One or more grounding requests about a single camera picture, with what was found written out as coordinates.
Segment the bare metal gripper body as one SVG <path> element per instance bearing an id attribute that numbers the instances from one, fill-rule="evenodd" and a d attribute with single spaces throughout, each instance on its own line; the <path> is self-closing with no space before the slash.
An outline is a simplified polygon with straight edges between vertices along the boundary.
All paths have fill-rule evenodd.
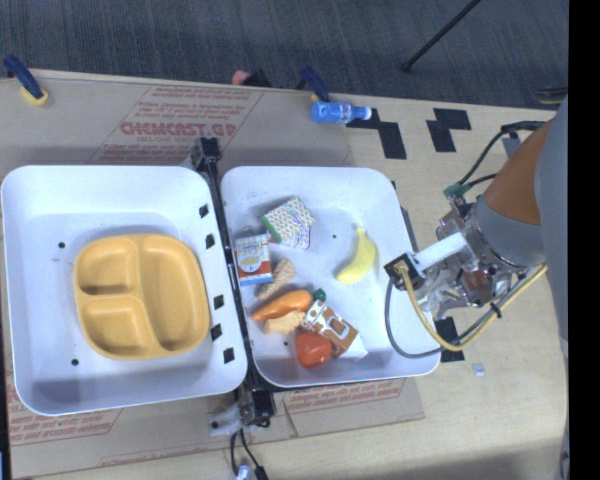
<path id="1" fill-rule="evenodd" d="M 499 302 L 526 268 L 496 254 L 477 220 L 477 205 L 452 201 L 439 221 L 437 242 L 419 252 L 424 285 L 419 301 L 441 318 L 451 309 Z"/>

